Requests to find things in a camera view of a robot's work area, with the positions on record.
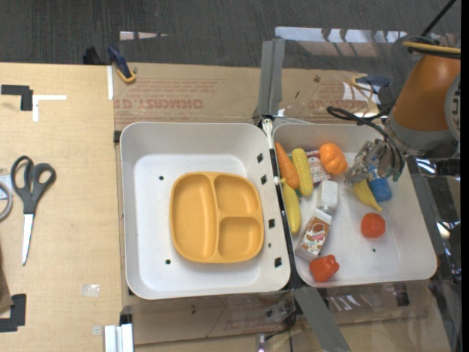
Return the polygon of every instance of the scissors handle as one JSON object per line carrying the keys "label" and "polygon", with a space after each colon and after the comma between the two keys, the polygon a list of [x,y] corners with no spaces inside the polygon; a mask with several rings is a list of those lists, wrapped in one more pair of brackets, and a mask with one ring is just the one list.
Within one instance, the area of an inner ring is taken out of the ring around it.
{"label": "scissors handle", "polygon": [[[16,172],[22,161],[26,161],[26,166],[24,168],[24,186],[20,188],[16,183]],[[43,172],[50,172],[51,174],[45,182],[41,183],[40,177]],[[34,214],[40,197],[44,194],[47,187],[55,181],[56,172],[52,166],[47,163],[41,163],[35,166],[30,157],[23,155],[12,165],[10,176],[13,189],[15,189],[23,200],[23,212],[25,214]]]}

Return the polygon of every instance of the yellow banana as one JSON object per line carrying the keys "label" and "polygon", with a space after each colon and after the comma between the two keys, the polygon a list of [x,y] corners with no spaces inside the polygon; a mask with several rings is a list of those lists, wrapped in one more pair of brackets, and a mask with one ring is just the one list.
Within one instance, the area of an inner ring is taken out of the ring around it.
{"label": "yellow banana", "polygon": [[363,179],[359,183],[355,183],[353,185],[353,189],[355,190],[355,193],[357,194],[358,199],[362,203],[364,203],[365,205],[368,205],[368,206],[372,206],[378,212],[380,212],[383,209],[376,202],[376,199],[374,198],[374,195],[373,195],[371,189],[369,188],[368,181],[366,179]]}
{"label": "yellow banana", "polygon": [[301,213],[300,202],[298,196],[292,187],[287,184],[287,181],[282,178],[280,180],[285,201],[285,211],[287,212],[288,225],[291,233],[298,233],[300,230]]}

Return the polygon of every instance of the corn cob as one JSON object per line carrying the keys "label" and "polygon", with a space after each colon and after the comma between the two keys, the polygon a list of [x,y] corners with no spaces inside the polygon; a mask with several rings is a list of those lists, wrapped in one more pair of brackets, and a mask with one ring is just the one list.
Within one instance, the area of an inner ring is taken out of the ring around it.
{"label": "corn cob", "polygon": [[294,149],[292,151],[292,163],[295,165],[296,172],[300,177],[298,190],[303,196],[309,196],[313,192],[313,179],[309,170],[308,158],[305,150]]}

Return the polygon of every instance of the orange pumpkin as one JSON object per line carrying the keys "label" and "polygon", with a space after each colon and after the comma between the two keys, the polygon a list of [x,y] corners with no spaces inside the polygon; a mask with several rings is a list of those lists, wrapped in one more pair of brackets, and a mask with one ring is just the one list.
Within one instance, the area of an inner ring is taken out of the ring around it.
{"label": "orange pumpkin", "polygon": [[321,145],[320,160],[325,170],[333,175],[340,175],[348,168],[341,148],[332,142]]}

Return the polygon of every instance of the table top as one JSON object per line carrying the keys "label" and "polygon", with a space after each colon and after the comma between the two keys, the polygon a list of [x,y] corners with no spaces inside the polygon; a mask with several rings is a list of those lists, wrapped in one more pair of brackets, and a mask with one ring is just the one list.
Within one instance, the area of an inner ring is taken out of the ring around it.
{"label": "table top", "polygon": [[[6,351],[102,351],[100,326],[119,324],[127,290],[122,285],[118,148],[113,140],[109,67],[11,63],[0,64],[0,75],[2,84],[29,85],[35,95],[66,96],[40,100],[39,118],[33,121],[30,111],[20,110],[20,97],[0,95],[2,174],[21,155],[35,163],[47,162],[57,173],[37,208],[25,266],[18,196],[0,223],[10,293],[27,296],[25,326],[0,334],[0,345]],[[425,291],[454,290],[439,284],[424,283]],[[450,351],[444,317],[435,297],[428,299],[419,311],[402,310],[395,319],[353,323],[343,318],[340,330],[354,351],[384,346],[390,351]],[[305,320],[270,342],[275,351],[288,351],[290,339],[295,347],[320,349]],[[239,351],[254,348],[255,342],[255,335],[244,335],[138,345],[136,350]]]}

